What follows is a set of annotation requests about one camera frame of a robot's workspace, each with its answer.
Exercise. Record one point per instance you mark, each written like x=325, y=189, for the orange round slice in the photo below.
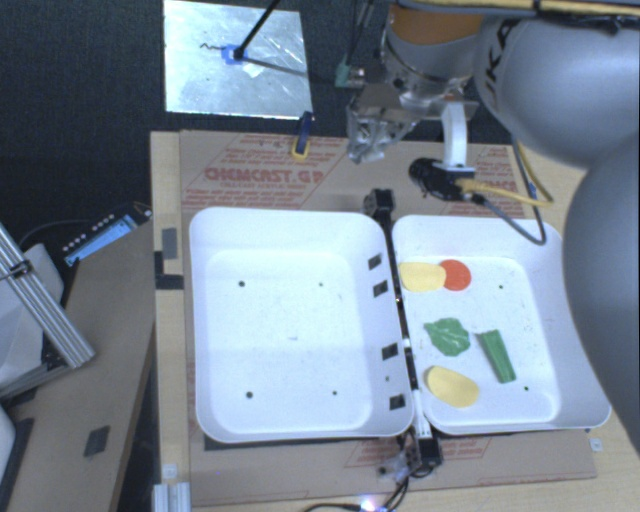
x=457, y=275

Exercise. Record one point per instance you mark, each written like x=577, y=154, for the yellow oval slice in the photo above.
x=422, y=276
x=451, y=386

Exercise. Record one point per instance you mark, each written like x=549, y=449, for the green lettuce leaf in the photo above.
x=448, y=337

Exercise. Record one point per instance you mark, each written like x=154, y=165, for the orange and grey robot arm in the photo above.
x=565, y=90

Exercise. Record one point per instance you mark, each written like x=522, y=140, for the black cylinder on white bracket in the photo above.
x=445, y=167

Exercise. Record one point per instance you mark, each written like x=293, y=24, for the brown cardboard board red print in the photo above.
x=260, y=172

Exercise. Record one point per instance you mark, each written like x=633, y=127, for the thin black and white rod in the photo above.
x=402, y=320

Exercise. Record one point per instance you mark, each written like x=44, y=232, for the white plastic tray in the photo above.
x=285, y=325
x=505, y=330

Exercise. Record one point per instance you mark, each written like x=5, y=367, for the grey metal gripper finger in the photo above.
x=358, y=145
x=384, y=139

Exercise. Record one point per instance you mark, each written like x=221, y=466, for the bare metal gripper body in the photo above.
x=395, y=102

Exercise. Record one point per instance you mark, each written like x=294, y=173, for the green flat strip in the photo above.
x=497, y=356

